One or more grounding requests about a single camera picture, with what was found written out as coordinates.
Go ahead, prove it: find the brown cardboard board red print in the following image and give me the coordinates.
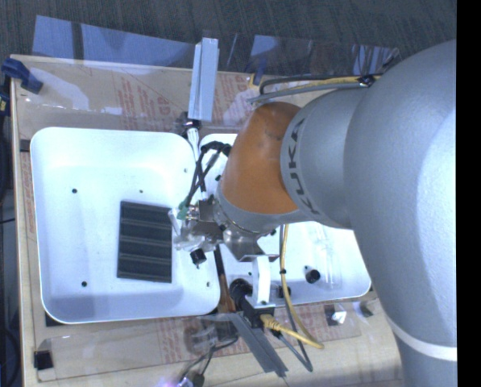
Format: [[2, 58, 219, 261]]
[[13, 56, 402, 383]]

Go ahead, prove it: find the clear plastic bottle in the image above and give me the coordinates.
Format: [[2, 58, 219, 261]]
[[303, 222, 343, 291], [168, 210, 209, 267]]

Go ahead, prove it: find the white plastic tray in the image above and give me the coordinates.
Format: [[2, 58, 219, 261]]
[[29, 126, 222, 325], [198, 132, 373, 308]]

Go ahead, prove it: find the dark grey ribbed rectangle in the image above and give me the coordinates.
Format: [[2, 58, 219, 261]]
[[116, 200, 174, 285]]

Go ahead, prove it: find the thin black and white rod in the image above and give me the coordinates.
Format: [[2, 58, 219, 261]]
[[186, 126, 237, 315]]

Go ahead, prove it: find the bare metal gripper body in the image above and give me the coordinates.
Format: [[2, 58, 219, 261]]
[[185, 198, 281, 263]]

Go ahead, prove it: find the black cylinder on white bracket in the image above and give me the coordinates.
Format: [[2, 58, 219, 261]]
[[229, 253, 280, 330]]

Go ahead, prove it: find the black block with thin wires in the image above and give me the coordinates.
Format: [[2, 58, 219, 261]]
[[174, 112, 203, 133]]

